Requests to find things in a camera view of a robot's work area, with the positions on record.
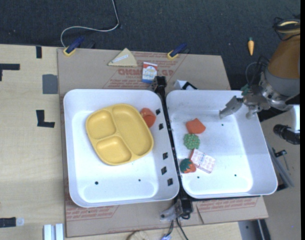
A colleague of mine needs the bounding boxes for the green toy grapes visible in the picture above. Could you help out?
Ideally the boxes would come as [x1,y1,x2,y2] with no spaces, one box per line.
[183,133,201,150]

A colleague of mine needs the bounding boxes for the white plastic tray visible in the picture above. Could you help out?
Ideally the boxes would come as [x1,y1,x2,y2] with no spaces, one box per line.
[62,88,181,208]
[165,89,279,200]

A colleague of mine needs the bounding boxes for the pale yellow toy sandwich wedge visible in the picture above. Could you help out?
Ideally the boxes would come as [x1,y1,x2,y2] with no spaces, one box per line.
[107,47,138,68]

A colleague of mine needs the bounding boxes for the orange toy food wedge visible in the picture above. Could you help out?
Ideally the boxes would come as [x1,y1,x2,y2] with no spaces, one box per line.
[185,117,207,135]

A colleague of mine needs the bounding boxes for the red and green toy strawberry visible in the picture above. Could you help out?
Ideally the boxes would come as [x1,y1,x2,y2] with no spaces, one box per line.
[179,158,197,174]

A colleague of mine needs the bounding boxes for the black block with thin wires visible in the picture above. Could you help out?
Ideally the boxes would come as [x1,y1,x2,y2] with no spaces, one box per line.
[178,195,194,216]
[152,75,168,93]

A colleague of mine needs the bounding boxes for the orange toy cup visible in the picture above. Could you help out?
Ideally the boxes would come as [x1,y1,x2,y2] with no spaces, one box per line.
[139,107,157,129]

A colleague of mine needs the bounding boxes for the black cylinder on white bracket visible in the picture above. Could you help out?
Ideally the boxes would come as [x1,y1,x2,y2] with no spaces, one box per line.
[272,103,301,146]

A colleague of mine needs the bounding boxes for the pink and white packet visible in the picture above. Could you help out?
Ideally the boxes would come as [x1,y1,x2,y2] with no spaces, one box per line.
[188,148,217,174]

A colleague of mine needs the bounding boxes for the red white blue carton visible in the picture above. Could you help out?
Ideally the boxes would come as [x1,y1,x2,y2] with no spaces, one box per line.
[141,61,159,84]

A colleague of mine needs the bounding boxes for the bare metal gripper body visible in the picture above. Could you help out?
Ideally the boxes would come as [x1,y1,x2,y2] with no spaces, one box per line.
[241,83,293,113]

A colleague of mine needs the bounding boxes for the orange toy carrot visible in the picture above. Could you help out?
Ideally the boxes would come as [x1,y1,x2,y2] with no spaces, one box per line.
[247,36,255,57]

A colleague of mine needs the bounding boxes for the small white carton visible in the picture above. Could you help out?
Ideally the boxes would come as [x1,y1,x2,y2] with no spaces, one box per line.
[172,79,198,91]

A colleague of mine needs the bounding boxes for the yellow divided plate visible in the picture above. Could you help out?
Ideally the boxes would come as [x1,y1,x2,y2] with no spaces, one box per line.
[85,103,155,166]

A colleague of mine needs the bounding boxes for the brown cardboard board, red print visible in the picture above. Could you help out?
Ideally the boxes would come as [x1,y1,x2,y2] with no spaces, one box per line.
[56,47,270,238]

